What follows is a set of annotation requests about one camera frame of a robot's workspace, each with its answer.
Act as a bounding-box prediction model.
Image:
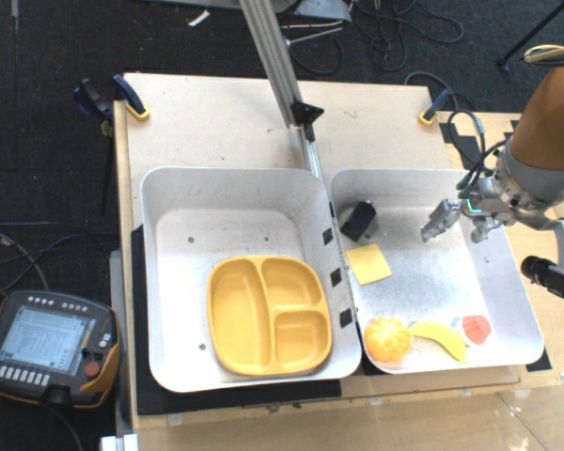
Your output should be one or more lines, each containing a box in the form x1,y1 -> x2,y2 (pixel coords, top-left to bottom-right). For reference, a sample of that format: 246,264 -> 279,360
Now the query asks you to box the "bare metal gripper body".
459,175 -> 561,230

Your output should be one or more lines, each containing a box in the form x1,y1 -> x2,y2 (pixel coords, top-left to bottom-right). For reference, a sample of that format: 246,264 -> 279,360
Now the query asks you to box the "white plastic tray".
139,165 -> 363,394
328,168 -> 546,377

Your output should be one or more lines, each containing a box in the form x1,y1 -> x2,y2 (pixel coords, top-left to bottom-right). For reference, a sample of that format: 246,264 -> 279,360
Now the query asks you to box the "small black bottle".
339,199 -> 378,243

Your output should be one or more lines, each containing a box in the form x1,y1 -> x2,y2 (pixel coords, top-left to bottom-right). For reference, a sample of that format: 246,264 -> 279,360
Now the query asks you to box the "yellow cheese slice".
344,243 -> 394,288

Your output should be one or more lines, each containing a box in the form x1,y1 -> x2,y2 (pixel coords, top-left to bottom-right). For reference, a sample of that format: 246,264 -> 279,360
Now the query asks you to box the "red and white cup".
452,314 -> 494,347

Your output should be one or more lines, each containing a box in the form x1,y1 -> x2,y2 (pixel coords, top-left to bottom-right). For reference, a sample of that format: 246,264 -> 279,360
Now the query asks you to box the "yellow banana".
408,319 -> 469,364

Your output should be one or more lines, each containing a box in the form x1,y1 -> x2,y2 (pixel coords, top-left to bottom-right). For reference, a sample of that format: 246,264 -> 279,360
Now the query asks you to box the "orange toy orange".
363,317 -> 413,364

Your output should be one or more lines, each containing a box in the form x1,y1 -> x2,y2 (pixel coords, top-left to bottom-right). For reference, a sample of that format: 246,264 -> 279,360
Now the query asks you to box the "yellow divided plate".
206,255 -> 335,378

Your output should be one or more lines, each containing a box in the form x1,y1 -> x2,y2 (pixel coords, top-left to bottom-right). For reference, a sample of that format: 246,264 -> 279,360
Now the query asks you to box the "pale flat board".
113,71 -> 522,432

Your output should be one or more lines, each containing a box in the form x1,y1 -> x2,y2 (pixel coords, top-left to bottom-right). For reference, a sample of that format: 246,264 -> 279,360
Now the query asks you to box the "black cylinder on white bracket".
520,218 -> 564,300

